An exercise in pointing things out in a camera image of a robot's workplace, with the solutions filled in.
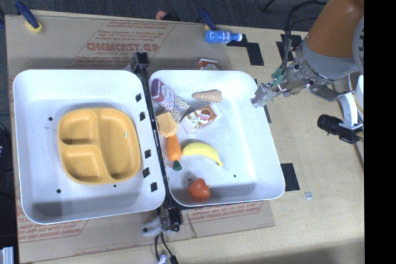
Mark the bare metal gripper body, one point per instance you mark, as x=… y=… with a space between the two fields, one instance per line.
x=294 y=78

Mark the yellow banana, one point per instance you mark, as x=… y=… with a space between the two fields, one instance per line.
x=199 y=150

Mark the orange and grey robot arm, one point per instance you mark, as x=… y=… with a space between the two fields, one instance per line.
x=334 y=18

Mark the blue plastic bottle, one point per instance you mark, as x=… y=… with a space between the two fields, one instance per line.
x=218 y=36

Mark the orange carrot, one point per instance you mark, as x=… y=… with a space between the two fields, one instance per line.
x=174 y=148

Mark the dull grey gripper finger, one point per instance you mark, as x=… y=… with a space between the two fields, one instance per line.
x=258 y=100
x=267 y=89

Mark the small white block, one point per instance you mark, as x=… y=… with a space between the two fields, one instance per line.
x=308 y=195

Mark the orange red pepper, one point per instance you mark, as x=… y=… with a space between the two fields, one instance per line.
x=199 y=190

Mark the white checked packet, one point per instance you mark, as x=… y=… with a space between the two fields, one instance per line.
x=173 y=102

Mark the white plastic tray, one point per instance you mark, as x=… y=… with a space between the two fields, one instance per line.
x=37 y=139
x=247 y=145

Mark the thin black rod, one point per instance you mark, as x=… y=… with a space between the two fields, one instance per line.
x=148 y=92

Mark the maroon and white carton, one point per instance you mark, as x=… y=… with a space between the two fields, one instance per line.
x=157 y=91

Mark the black cylinder on white bracket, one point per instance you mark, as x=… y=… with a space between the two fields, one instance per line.
x=331 y=124

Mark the tan waffle cone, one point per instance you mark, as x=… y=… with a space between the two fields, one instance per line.
x=208 y=96

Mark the brown cardboard board red print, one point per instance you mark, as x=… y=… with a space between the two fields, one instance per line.
x=77 y=40

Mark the orange divided plate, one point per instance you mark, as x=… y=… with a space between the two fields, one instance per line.
x=99 y=145

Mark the small orange and white carton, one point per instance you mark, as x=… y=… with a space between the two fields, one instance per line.
x=208 y=64

